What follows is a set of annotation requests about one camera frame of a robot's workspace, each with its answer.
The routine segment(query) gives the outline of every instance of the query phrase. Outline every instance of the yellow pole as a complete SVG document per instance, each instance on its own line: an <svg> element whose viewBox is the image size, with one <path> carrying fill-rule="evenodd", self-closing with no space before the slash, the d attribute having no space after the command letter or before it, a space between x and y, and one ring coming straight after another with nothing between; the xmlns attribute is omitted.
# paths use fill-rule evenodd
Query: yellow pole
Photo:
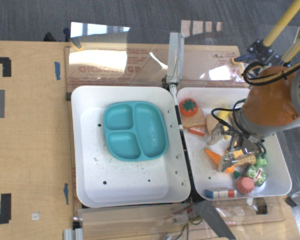
<svg viewBox="0 0 300 240"><path fill-rule="evenodd" d="M262 41L264 46L270 47L273 44L276 38L281 34L281 32L285 29L285 27L293 19L293 17L297 14L299 10L300 10L300 0L294 0L294 2L282 15L282 17L279 19L279 21L273 27L270 33Z"/></svg>
<svg viewBox="0 0 300 240"><path fill-rule="evenodd" d="M300 51L300 38L282 55L282 61L288 63Z"/></svg>

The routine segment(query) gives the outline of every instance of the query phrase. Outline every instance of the blue tape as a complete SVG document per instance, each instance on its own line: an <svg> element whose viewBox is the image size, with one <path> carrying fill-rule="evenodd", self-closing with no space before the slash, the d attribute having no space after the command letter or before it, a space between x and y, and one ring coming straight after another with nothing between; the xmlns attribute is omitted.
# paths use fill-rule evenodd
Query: blue tape
<svg viewBox="0 0 300 240"><path fill-rule="evenodd" d="M63 193L64 193L64 196L65 196L66 204L68 205L69 204L69 191L68 191L68 184L67 183L64 184Z"/></svg>
<svg viewBox="0 0 300 240"><path fill-rule="evenodd" d="M61 80L61 78L60 78L60 75L61 75L60 63L57 61L54 62L54 72L55 72L56 79Z"/></svg>

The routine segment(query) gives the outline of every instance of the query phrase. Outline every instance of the blue divided plate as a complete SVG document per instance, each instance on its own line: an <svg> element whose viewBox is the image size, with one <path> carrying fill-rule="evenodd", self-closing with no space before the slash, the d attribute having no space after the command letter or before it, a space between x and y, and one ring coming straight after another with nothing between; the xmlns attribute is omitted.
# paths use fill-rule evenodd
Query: blue divided plate
<svg viewBox="0 0 300 240"><path fill-rule="evenodd" d="M107 147L119 160L153 160L167 151L164 119L160 110L149 102L110 105L103 114L103 126Z"/></svg>

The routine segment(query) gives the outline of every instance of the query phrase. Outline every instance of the gray carpet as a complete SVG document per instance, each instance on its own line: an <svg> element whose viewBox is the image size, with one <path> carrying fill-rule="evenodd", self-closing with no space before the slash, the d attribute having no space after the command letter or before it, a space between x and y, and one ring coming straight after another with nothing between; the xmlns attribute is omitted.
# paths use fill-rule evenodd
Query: gray carpet
<svg viewBox="0 0 300 240"><path fill-rule="evenodd" d="M237 45L245 52L263 39L294 0L0 0L0 40L64 41L71 22L180 31L181 21L223 22L228 34L189 36L186 44ZM300 27L300 11L273 44L282 54ZM300 52L292 62L300 61ZM300 228L300 128L278 133L292 178L290 195Z"/></svg>

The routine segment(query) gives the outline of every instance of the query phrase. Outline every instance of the toy food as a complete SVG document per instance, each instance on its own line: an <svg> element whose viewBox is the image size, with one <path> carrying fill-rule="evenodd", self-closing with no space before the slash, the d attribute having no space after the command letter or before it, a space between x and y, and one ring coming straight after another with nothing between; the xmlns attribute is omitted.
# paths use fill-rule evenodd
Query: toy food
<svg viewBox="0 0 300 240"><path fill-rule="evenodd" d="M204 127L204 126L195 126L195 127L189 128L188 131L189 131L189 133L192 133L192 134L195 134L195 135L205 136L206 127Z"/></svg>
<svg viewBox="0 0 300 240"><path fill-rule="evenodd" d="M248 177L253 180L254 185L260 187L267 179L268 174L261 169L255 167L253 164L247 165L242 172L242 176Z"/></svg>
<svg viewBox="0 0 300 240"><path fill-rule="evenodd" d="M218 120L215 119L212 114L208 114L206 116L206 129L208 130L208 133L212 135L212 130L216 127L218 124Z"/></svg>
<svg viewBox="0 0 300 240"><path fill-rule="evenodd" d="M248 177L240 177L236 181L236 188L242 194L249 194L255 189L255 183Z"/></svg>
<svg viewBox="0 0 300 240"><path fill-rule="evenodd" d="M221 155L211 151L210 149L205 149L205 152L208 154L208 156L217 164L219 165L219 161L220 159L222 158ZM226 173L229 173L229 174L233 174L235 172L235 166L232 165L231 167L228 167L227 169L225 169L225 172Z"/></svg>
<svg viewBox="0 0 300 240"><path fill-rule="evenodd" d="M220 189L206 189L204 194L208 198L213 199L226 199L226 198L236 198L237 191L235 189L220 188Z"/></svg>
<svg viewBox="0 0 300 240"><path fill-rule="evenodd" d="M248 155L241 155L238 158L238 162L236 162L234 165L235 166L245 166L248 164L254 165L257 162L256 156L251 153Z"/></svg>
<svg viewBox="0 0 300 240"><path fill-rule="evenodd" d="M198 111L198 104L192 98L186 98L180 102L179 108L181 115L192 117Z"/></svg>
<svg viewBox="0 0 300 240"><path fill-rule="evenodd" d="M206 115L196 101L191 98L184 99L179 103L183 128L206 127Z"/></svg>

